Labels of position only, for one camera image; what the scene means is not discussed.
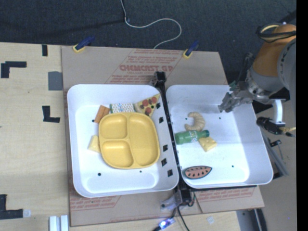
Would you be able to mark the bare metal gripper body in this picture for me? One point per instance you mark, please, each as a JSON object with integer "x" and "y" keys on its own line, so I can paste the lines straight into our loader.
{"x": 244, "y": 95}

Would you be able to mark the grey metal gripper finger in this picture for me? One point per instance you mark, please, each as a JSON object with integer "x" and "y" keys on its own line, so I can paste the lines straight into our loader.
{"x": 231, "y": 106}
{"x": 223, "y": 103}

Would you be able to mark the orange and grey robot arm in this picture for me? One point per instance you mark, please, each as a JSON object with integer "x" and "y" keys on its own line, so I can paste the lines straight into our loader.
{"x": 269, "y": 59}

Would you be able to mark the tan toy croissant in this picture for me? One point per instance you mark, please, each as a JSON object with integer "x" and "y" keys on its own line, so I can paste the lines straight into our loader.
{"x": 198, "y": 121}

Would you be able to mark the yellow cheese wedge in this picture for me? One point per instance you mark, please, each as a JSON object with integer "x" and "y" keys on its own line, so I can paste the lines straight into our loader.
{"x": 209, "y": 144}
{"x": 95, "y": 144}

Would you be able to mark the white plastic tray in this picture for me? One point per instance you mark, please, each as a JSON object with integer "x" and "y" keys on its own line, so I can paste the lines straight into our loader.
{"x": 235, "y": 153}
{"x": 120, "y": 182}

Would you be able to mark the green bottle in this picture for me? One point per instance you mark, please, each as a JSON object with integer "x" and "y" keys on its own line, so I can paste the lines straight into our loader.
{"x": 188, "y": 137}

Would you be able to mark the thin black rod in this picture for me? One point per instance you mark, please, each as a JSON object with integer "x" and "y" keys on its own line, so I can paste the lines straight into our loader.
{"x": 171, "y": 129}

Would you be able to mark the toy watermelon slice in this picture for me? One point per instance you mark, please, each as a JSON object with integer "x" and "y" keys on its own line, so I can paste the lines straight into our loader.
{"x": 197, "y": 172}

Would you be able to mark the toy pizza slice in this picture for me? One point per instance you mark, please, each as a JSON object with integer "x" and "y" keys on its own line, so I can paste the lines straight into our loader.
{"x": 147, "y": 103}

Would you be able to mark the yellow divided plate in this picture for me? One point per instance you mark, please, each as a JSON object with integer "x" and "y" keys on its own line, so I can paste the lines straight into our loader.
{"x": 139, "y": 138}

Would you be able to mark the white patterned packet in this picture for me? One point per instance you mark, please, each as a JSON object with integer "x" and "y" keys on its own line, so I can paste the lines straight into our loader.
{"x": 122, "y": 107}

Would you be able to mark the brown cardboard board, red print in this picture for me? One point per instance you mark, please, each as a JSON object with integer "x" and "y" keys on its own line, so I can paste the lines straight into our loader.
{"x": 96, "y": 64}

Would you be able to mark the black cylinder on white bracket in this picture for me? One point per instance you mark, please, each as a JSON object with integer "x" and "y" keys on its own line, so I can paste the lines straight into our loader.
{"x": 270, "y": 125}

